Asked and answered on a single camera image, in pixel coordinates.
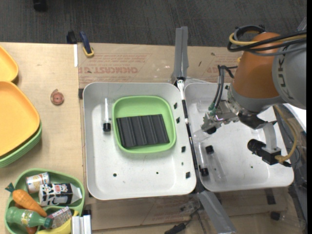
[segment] blue clamp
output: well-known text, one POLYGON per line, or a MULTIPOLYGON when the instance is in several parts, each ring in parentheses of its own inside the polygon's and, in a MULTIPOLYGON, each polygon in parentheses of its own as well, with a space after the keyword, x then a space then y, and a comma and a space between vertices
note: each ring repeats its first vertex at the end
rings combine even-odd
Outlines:
POLYGON ((90 46, 89 40, 83 31, 79 32, 80 38, 83 43, 83 51, 87 57, 92 57, 94 55, 93 48, 90 46))

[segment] black cap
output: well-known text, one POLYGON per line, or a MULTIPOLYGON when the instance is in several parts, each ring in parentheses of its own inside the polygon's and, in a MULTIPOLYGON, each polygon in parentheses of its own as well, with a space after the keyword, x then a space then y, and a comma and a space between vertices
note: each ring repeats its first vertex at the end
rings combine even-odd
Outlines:
POLYGON ((213 146, 206 146, 205 149, 207 154, 213 154, 215 152, 213 146))
POLYGON ((104 123, 103 124, 103 131, 104 132, 110 132, 112 129, 111 124, 110 123, 104 123))
POLYGON ((207 169, 207 168, 201 169, 200 172, 201 172, 201 175, 202 175, 203 177, 206 177, 206 176, 209 175, 209 172, 208 172, 208 169, 207 169))
POLYGON ((277 212, 271 212, 271 219, 278 221, 281 217, 280 213, 277 212))

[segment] orange carrot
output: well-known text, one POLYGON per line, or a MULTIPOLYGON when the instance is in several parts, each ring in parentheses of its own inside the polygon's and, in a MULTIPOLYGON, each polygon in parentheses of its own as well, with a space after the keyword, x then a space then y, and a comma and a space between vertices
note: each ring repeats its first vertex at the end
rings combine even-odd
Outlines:
POLYGON ((23 189, 15 189, 13 184, 10 183, 6 188, 12 193, 13 200, 25 209, 35 211, 43 217, 47 217, 45 210, 23 189))
MULTIPOLYGON (((19 209, 24 209, 24 207, 22 207, 21 205, 19 205, 18 203, 15 203, 14 205, 15 207, 19 208, 19 209)), ((28 234, 35 234, 38 230, 38 226, 35 227, 26 227, 26 231, 28 234)))

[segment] caster wheel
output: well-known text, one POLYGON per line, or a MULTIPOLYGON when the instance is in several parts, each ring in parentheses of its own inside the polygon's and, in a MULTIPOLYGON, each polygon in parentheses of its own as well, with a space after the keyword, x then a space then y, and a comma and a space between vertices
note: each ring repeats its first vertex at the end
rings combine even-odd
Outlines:
POLYGON ((46 0, 34 0, 34 9, 36 11, 46 11, 47 10, 46 0))

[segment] green plate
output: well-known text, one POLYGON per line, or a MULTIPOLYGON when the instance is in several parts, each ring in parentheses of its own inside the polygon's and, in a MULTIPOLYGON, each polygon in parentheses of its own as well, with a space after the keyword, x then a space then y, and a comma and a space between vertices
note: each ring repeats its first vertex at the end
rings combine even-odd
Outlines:
POLYGON ((7 155, 0 157, 0 168, 8 166, 9 164, 13 163, 28 151, 34 148, 35 145, 41 139, 42 134, 42 124, 40 122, 38 130, 32 135, 24 144, 20 145, 16 149, 10 151, 7 155))
MULTIPOLYGON (((66 175, 64 173, 59 173, 59 172, 52 171, 52 170, 33 168, 33 169, 29 169, 29 170, 23 172, 18 177, 18 179, 16 180, 16 182, 14 184, 14 187, 16 189, 23 189, 23 190, 27 191, 25 178, 28 177, 28 176, 33 176, 33 175, 41 174, 41 173, 45 173, 45 172, 49 173, 49 175, 50 175, 50 182, 52 184, 72 183, 74 186, 80 188, 81 193, 82 193, 82 199, 74 202, 73 204, 68 205, 68 207, 71 209, 72 213, 74 211, 78 211, 79 212, 78 215, 81 215, 82 211, 83 211, 84 199, 85 199, 84 186, 78 179, 76 179, 73 176, 66 175)), ((38 193, 34 193, 34 194, 30 194, 30 195, 35 199, 35 201, 39 202, 39 194, 38 193)), ((12 199, 12 194, 10 194, 8 202, 7 202, 7 205, 6 205, 6 208, 5 208, 5 212, 7 211, 7 209, 9 207, 14 206, 14 204, 15 204, 15 202, 12 199)), ((51 213, 54 213, 54 212, 56 212, 56 211, 58 211, 59 209, 62 209, 62 208, 64 208, 64 206, 54 205, 54 206, 45 206, 45 207, 43 207, 43 209, 47 212, 48 215, 51 214, 51 213)), ((26 229, 23 226, 15 224, 15 223, 8 223, 5 219, 4 219, 4 222, 5 222, 6 228, 8 229, 8 231, 11 234, 27 234, 27 231, 26 231, 26 229)))
POLYGON ((129 96, 118 99, 112 110, 114 134, 120 149, 129 153, 156 153, 170 149, 176 142, 175 121, 170 105, 157 96, 129 96), (125 148, 121 145, 117 118, 161 114, 164 119, 169 143, 125 148))

